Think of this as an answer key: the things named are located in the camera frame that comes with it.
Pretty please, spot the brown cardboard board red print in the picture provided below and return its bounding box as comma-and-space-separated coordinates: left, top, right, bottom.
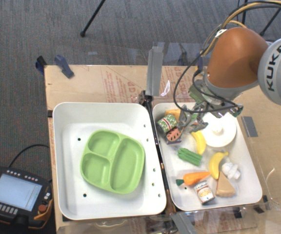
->
44, 64, 281, 234

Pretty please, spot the purple carton with watermelon print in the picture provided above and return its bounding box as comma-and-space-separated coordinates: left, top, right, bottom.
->
165, 127, 183, 145

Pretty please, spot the white round lid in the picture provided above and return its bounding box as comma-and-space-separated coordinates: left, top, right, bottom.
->
201, 112, 237, 148

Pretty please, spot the green asparagus bunch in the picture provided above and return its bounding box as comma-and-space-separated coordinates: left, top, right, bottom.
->
177, 147, 203, 167

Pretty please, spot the small soup can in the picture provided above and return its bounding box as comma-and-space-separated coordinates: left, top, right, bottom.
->
193, 180, 216, 205

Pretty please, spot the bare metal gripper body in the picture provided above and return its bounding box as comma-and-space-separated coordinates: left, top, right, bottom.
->
181, 94, 240, 124

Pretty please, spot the orange carrot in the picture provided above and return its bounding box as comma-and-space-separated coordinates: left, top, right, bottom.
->
175, 171, 212, 187

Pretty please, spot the white plastic tray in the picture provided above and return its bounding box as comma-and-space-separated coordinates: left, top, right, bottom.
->
52, 102, 167, 221
152, 102, 263, 213

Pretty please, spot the thin black and white rod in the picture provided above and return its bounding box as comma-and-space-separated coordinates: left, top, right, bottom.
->
144, 98, 178, 215

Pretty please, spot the orange cheese wedge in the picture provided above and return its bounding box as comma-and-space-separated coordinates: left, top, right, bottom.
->
164, 108, 181, 121

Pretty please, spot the yellow banana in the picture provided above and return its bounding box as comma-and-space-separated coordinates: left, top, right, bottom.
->
191, 130, 207, 156
208, 151, 229, 180

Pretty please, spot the green and white can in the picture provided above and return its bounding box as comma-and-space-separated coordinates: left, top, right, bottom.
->
156, 114, 178, 134

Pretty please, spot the tan pie slice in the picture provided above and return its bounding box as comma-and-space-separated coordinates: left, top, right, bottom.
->
215, 170, 237, 198

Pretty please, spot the white garlic bulb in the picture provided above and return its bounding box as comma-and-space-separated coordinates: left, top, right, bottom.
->
221, 162, 241, 180

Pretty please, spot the green divided plate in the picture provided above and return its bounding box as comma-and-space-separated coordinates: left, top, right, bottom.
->
80, 129, 146, 195

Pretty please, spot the black block with thin wires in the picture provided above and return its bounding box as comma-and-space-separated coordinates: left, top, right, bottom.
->
138, 90, 154, 105

